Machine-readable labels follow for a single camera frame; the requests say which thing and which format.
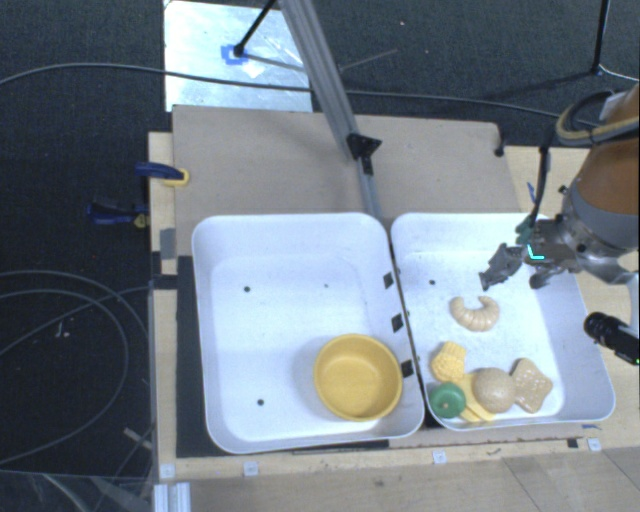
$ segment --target white tray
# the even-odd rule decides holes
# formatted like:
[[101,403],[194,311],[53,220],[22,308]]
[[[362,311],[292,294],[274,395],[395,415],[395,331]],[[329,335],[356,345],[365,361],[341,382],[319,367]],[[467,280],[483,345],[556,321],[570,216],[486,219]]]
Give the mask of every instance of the white tray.
[[[564,273],[540,290],[529,287],[526,265],[502,284],[482,291],[479,272],[500,243],[514,241],[524,214],[422,214],[400,216],[391,228],[396,265],[419,367],[427,391],[439,383],[429,362],[444,341],[467,349],[466,371],[498,367],[507,372],[530,358],[552,379],[553,390],[534,415],[514,405],[491,422],[439,419],[453,430],[469,430],[606,418],[615,396],[599,347],[584,333],[587,315],[575,276]],[[477,308],[489,295],[500,306],[496,326],[472,333],[449,314],[449,301],[462,296]]]
[[206,423],[218,446],[253,453],[361,442],[422,424],[416,374],[403,380],[394,411],[369,422],[334,416],[313,384],[318,351],[341,334],[373,336],[400,363],[412,360],[406,326],[392,325],[404,318],[378,221],[359,213],[211,217],[192,246]]

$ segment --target toy food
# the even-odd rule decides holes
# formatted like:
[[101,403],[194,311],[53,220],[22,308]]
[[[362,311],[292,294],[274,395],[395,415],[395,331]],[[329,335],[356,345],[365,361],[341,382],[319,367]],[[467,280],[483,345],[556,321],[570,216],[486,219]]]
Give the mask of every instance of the toy food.
[[453,341],[445,341],[440,352],[431,361],[433,376],[440,382],[458,382],[464,375],[466,355],[467,349]]
[[518,361],[511,378],[516,387],[515,402],[531,414],[538,412],[553,389],[551,379],[527,358]]
[[445,382],[429,393],[429,404],[436,416],[455,418],[467,405],[464,391],[452,382]]
[[509,410],[516,399],[515,380],[499,368],[477,372],[472,389],[478,403],[493,413]]
[[482,304],[480,309],[468,309],[464,306],[462,297],[455,297],[449,304],[451,316],[462,327],[470,331],[488,331],[491,329],[500,316],[500,308],[498,303],[490,297],[478,297]]
[[464,411],[460,413],[460,417],[467,421],[491,421],[495,414],[482,407],[473,394],[473,381],[475,377],[476,375],[473,373],[465,373],[462,380],[457,383],[464,392],[464,397],[467,401],[467,406]]

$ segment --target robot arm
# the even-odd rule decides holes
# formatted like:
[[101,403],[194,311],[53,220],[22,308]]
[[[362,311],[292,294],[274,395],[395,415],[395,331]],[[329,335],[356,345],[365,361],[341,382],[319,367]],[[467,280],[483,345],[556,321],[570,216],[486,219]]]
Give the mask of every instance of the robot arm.
[[638,86],[617,98],[604,125],[576,130],[573,117],[594,98],[602,100],[603,96],[570,107],[555,126],[554,136],[562,144],[591,147],[580,172],[563,190],[561,213],[554,219],[537,219],[549,166],[550,138],[541,148],[534,209],[516,228],[517,245],[502,244],[487,271],[480,273],[480,281],[486,291],[506,281],[525,263],[536,269],[529,280],[534,289],[565,270],[585,270],[608,284],[626,284],[632,300],[630,324],[602,315],[589,317],[585,330],[614,350],[623,346],[616,354],[639,364],[638,272],[618,263],[622,255],[638,249]]

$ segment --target black floor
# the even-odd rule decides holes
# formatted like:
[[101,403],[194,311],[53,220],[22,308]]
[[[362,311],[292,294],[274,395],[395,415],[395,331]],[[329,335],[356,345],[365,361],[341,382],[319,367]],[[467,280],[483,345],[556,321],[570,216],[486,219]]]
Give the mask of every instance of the black floor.
[[[447,95],[560,112],[584,95],[632,85],[588,74],[598,0],[323,0],[316,7],[339,65],[394,50],[345,69],[350,90]],[[0,83],[15,73],[63,62],[162,68],[162,23],[161,0],[4,0]],[[638,75],[639,27],[637,0],[612,2],[605,66]],[[537,145],[552,121],[495,106],[351,99],[356,113],[494,122],[512,144]],[[114,290],[145,286],[147,230],[93,225],[85,208],[95,198],[144,203],[144,184],[133,175],[133,166],[146,159],[147,133],[168,129],[160,77],[74,69],[0,86],[0,272],[55,270]],[[33,290],[44,291],[14,294]],[[14,340],[85,303],[69,293],[94,300],[106,294],[68,276],[0,276],[0,468],[142,475],[149,463],[144,449],[121,466],[136,447],[123,430],[142,434],[149,428],[147,347],[131,312],[115,300],[104,305],[123,324],[129,346],[122,392],[82,433],[18,457],[91,422],[120,384],[122,336],[96,306],[2,354]],[[133,292],[127,299],[145,320],[145,293]]]

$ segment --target yellow bowl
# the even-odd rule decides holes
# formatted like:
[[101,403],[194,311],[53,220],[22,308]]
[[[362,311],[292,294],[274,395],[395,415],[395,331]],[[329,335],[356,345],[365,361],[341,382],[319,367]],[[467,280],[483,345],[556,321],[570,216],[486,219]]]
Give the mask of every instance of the yellow bowl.
[[313,380],[335,415],[369,421],[389,414],[402,394],[402,372],[386,345],[370,336],[345,334],[318,353]]

